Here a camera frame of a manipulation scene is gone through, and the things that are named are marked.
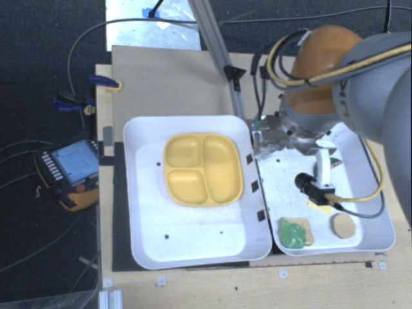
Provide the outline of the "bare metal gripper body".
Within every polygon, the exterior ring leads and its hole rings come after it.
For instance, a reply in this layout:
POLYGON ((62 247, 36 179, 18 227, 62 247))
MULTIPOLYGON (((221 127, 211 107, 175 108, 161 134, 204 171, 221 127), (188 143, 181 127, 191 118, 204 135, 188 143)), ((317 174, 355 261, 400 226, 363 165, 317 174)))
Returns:
POLYGON ((324 133, 315 133, 298 126, 286 113, 267 115, 253 131, 254 155, 268 158, 275 151, 296 149, 302 155, 315 155, 324 133))

